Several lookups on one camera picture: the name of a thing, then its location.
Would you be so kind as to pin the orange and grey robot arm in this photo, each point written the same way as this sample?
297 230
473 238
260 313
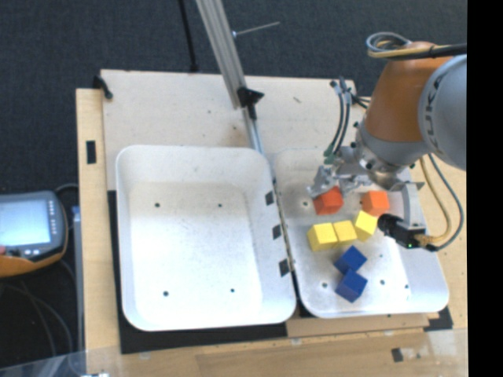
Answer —
401 100

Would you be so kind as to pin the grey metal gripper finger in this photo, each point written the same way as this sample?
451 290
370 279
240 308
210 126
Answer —
353 184
323 181

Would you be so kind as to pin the orange cube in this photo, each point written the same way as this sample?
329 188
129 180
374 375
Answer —
329 202
375 203

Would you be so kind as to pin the black cylinder on white bracket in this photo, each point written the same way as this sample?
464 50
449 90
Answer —
401 230

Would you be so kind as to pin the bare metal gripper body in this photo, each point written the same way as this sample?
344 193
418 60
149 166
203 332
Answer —
369 167

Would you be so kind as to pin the pale wood board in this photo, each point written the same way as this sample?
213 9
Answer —
165 108

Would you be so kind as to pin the blue cube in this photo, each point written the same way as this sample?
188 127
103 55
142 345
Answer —
350 258
351 286

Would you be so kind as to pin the white plastic tray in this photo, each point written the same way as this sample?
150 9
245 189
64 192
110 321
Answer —
196 242
393 285

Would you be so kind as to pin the yellow cube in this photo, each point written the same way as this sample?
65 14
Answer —
322 237
346 232
365 226

